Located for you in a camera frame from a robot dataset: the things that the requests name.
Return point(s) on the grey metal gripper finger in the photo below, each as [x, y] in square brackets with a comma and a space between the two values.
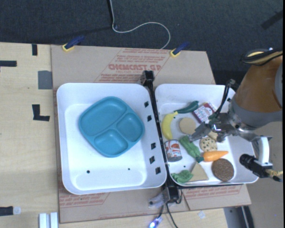
[200, 132]
[222, 137]

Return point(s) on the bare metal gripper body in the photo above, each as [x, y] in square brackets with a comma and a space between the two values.
[224, 125]

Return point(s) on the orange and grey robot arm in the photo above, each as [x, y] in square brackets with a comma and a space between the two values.
[256, 94]

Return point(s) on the beige bread piece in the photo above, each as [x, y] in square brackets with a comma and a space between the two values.
[213, 135]

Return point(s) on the chocolate chip cookie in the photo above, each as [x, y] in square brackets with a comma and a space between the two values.
[207, 145]

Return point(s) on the tan round biscuit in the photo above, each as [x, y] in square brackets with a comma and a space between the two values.
[187, 125]

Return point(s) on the green leafy vegetable stalk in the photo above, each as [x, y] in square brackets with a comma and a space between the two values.
[190, 147]

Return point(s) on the white plastic tray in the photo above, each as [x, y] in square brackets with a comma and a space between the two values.
[109, 172]
[237, 148]

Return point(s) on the red and white packet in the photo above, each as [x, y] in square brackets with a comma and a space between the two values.
[203, 112]

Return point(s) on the orange carrot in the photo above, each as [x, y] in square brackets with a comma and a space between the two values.
[213, 155]

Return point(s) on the green chili pepper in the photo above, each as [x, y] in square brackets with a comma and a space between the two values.
[188, 107]

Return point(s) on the brown round patty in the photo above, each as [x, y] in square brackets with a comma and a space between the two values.
[222, 170]

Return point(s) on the red and white can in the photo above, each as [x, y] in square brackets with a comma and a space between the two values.
[173, 151]

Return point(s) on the yellow banana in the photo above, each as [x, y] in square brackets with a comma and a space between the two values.
[166, 126]

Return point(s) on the tan wedge slice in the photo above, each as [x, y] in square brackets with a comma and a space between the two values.
[199, 173]

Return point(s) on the thin black rod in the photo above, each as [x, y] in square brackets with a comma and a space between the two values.
[156, 117]

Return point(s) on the green lettuce leaf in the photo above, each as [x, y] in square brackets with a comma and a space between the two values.
[181, 176]

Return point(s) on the blue divided plate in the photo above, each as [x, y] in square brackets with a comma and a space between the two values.
[109, 125]

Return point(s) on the brown cardboard board red print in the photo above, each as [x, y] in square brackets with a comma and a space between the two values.
[90, 65]

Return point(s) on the black cylinder on white bracket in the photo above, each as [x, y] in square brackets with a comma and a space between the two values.
[254, 164]

